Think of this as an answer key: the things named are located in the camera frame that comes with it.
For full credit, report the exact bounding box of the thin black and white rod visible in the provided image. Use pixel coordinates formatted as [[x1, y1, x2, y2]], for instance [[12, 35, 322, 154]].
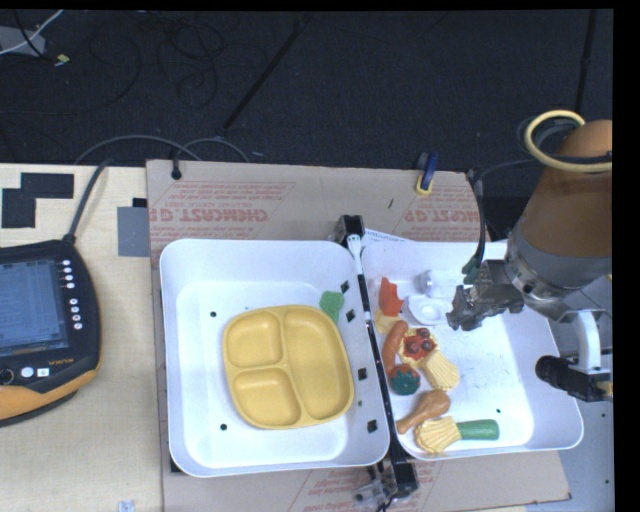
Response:
[[347, 233, 412, 489]]

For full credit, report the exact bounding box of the white printed paper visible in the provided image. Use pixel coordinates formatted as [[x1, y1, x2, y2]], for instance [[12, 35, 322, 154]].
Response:
[[361, 228, 417, 247]]

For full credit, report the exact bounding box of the yellow corn with green stem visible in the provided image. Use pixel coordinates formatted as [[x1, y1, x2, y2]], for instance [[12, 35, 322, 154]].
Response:
[[413, 415, 501, 455]]

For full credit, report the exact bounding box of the white plastic tray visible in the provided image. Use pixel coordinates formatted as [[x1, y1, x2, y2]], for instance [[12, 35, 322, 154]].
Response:
[[359, 239, 586, 462], [158, 237, 392, 478]]

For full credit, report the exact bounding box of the brown cardboard board red print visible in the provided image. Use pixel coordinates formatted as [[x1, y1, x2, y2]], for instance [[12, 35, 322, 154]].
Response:
[[145, 159, 573, 512]]

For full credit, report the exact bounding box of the orange carrot piece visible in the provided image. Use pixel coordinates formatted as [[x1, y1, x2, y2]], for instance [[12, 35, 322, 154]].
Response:
[[377, 276, 405, 318]]

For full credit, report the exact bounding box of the white plastic cup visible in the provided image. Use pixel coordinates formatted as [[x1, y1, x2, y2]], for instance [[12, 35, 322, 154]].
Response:
[[406, 294, 450, 327]]

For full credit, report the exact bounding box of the yellow divided plate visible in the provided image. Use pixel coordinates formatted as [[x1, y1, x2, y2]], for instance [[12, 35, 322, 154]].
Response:
[[221, 304, 357, 431]]

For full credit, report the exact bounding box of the green broccoli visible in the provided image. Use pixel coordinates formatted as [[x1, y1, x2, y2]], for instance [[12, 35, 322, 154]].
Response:
[[319, 290, 346, 324]]

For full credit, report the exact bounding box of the black cylinder on white bracket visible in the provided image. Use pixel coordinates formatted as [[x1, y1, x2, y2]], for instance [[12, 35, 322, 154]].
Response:
[[534, 308, 614, 403]]

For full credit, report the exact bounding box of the brown chicken drumstick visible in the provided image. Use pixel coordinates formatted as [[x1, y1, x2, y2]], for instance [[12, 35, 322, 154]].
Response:
[[395, 388, 452, 435]]

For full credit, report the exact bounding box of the yellow toy food piece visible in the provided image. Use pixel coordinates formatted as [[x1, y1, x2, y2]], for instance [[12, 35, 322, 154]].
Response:
[[374, 308, 401, 336]]

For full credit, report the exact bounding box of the red and green tomato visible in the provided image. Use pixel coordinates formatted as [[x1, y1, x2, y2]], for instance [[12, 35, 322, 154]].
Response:
[[389, 363, 422, 397]]

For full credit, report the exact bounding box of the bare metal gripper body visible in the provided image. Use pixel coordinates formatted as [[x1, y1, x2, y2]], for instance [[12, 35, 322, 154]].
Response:
[[469, 259, 582, 323]]

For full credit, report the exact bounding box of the orange sausage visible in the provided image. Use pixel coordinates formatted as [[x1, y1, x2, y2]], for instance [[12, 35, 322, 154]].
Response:
[[381, 319, 410, 377]]

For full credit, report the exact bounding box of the black block with thin wires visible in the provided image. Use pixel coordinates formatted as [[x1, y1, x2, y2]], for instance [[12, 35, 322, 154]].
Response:
[[334, 214, 365, 246], [385, 460, 419, 500]]

